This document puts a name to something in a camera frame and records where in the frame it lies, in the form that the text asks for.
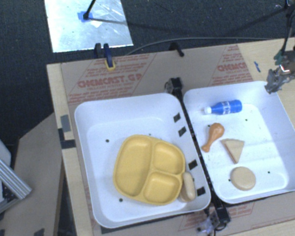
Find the beige bread roll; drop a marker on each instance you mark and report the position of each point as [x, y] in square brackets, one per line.
[188, 186]

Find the blue bottle with white cap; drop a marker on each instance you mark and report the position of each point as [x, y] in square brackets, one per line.
[227, 107]

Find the beige triangular sandwich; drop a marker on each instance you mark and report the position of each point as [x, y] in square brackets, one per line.
[234, 148]

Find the thin black rod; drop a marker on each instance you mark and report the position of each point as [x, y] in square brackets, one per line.
[195, 140]

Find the brown cardboard board red print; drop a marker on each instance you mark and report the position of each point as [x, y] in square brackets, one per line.
[135, 75]

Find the orange chicken drumstick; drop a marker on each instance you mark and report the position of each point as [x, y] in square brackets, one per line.
[215, 132]

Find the white plastic tray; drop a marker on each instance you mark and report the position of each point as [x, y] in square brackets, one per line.
[125, 118]
[266, 138]

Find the yellow divided plate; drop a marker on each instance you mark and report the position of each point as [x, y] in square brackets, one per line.
[140, 165]

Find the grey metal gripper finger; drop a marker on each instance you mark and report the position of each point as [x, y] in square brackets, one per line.
[270, 81]
[281, 82]

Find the round beige biscuit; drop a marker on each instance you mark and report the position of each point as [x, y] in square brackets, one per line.
[243, 178]

